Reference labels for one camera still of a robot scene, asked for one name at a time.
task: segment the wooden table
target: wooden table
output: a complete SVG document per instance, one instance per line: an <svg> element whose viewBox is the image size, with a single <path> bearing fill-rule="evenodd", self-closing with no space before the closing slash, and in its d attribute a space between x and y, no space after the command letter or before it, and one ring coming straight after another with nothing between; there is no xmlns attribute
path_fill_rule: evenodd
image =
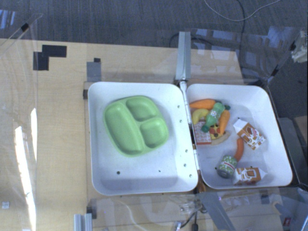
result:
<svg viewBox="0 0 308 231"><path fill-rule="evenodd" d="M28 64L33 63L33 50L41 51L42 45L67 46L65 58L50 57L49 71L38 71L38 151L37 151L37 181L36 208L37 230L73 230L74 214L85 214L88 204L87 162L86 162L86 126L83 100L84 82L87 81L86 65L100 58L102 62L102 79L139 82L172 83L175 75L177 49L98 45L85 43L67 43L23 40L22 58ZM12 59L12 65L18 65L17 59ZM195 82L208 78L207 82L219 79L226 83L243 84L241 71L236 54L227 51L192 51L192 78ZM1 199L12 199L7 185L6 191L1 191ZM26 206L17 206L11 200L11 208L0 215L0 223L5 230L20 230L18 215L26 211ZM150 224L150 220L142 213L141 205L134 205L129 212L131 220L141 225L126 225L109 228L113 230L166 230L170 231L174 222ZM199 217L202 230L216 230L208 215ZM261 228L272 225L272 230L281 227L279 216L267 212L260 215L258 222L255 217L232 217L233 223L245 228L252 226Z"/></svg>

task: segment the black cable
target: black cable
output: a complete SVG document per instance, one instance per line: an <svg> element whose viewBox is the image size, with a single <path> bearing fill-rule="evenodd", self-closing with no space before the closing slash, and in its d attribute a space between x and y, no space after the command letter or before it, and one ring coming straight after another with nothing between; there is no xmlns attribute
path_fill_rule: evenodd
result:
<svg viewBox="0 0 308 231"><path fill-rule="evenodd" d="M171 48L171 42L175 37L178 37L180 35L180 33L176 33L174 35L171 36L171 38L169 39L169 43L168 43L168 47ZM210 41L207 41L203 38L197 38L195 36L191 36L191 41L193 40L198 40L200 43L204 43L204 44L209 44L209 45L213 45Z"/></svg>
<svg viewBox="0 0 308 231"><path fill-rule="evenodd" d="M251 18L255 13L257 13L258 11L260 11L261 9L264 9L264 8L266 8L266 7L268 7L268 6L271 6L271 5L273 5L273 4L276 4L276 3L280 2L280 1L281 1L281 0L277 0L277 1L275 1L275 2L271 2L271 3L269 3L269 4L266 4L266 5L264 5L264 6L261 6L260 8L256 9L250 16L245 17L245 18L240 19L240 20L234 20L234 19L227 18L227 17L223 16L222 14L218 13L216 10L214 10L214 9L206 2L206 0L204 0L205 4L206 4L206 5L209 7L209 9L211 9L214 13L218 14L218 15L219 15L220 17L222 17L222 18L225 18L226 20L234 21L234 22L240 22L240 21L247 20L247 19Z"/></svg>
<svg viewBox="0 0 308 231"><path fill-rule="evenodd" d="M187 221L181 224L181 229L184 228L187 225L187 223L190 222L190 220L193 218L194 215L197 215L197 212L198 211L193 212L192 215L187 219Z"/></svg>
<svg viewBox="0 0 308 231"><path fill-rule="evenodd" d="M192 231L198 231L199 227L197 224L197 215L198 215L198 211L196 212L196 215L194 215L194 224L192 225Z"/></svg>
<svg viewBox="0 0 308 231"><path fill-rule="evenodd" d="M244 10L244 7L243 7L241 1L239 1L239 0L236 0L236 1L238 2L238 4L241 7L243 18L245 18L245 10ZM241 62L243 61L243 59L242 59L242 57L243 57L243 54L242 54L242 39L243 39L244 29L245 29L245 20L243 20L243 26L242 26L241 37L240 37L240 45L239 45L239 54L238 54L238 61L239 61L239 65L240 65L241 69L242 69Z"/></svg>

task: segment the orange toy carrot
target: orange toy carrot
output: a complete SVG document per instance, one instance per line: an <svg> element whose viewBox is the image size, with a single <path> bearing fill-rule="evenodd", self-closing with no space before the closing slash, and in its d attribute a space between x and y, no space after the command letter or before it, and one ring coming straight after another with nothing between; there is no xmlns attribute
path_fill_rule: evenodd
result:
<svg viewBox="0 0 308 231"><path fill-rule="evenodd" d="M244 141L242 138L238 138L237 141L237 150L236 150L236 153L234 155L234 158L236 159L236 161L240 161L242 156L243 156L243 153L244 153Z"/></svg>
<svg viewBox="0 0 308 231"><path fill-rule="evenodd" d="M225 132L229 119L230 119L229 110L224 110L219 119L220 134L223 134Z"/></svg>
<svg viewBox="0 0 308 231"><path fill-rule="evenodd" d="M189 106L195 109L211 110L213 109L213 106L215 103L216 101L213 99L202 99L202 100L198 100L198 101L190 103Z"/></svg>

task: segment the hinge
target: hinge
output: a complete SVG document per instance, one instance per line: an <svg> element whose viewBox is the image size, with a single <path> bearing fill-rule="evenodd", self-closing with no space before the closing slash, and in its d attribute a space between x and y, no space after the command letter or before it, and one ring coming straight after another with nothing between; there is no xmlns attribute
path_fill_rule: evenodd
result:
<svg viewBox="0 0 308 231"><path fill-rule="evenodd" d="M198 153L196 149L193 150L193 155L194 155L194 161L196 163L196 168L197 170L200 170L199 158L198 158Z"/></svg>
<svg viewBox="0 0 308 231"><path fill-rule="evenodd" d="M186 85L185 81L180 82L180 89L181 89L182 94L183 94L188 125L191 125L192 124L191 111L190 111L190 108L189 108L189 103L188 103L188 99L187 99L187 95L186 95L187 85Z"/></svg>

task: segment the green plate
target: green plate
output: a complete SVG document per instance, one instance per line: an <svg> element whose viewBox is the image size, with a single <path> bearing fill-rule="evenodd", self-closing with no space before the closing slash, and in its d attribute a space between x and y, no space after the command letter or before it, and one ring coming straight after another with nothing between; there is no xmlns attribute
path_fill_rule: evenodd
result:
<svg viewBox="0 0 308 231"><path fill-rule="evenodd" d="M125 156L139 156L162 146L169 137L156 104L144 96L124 98L104 110L104 124L112 143Z"/></svg>

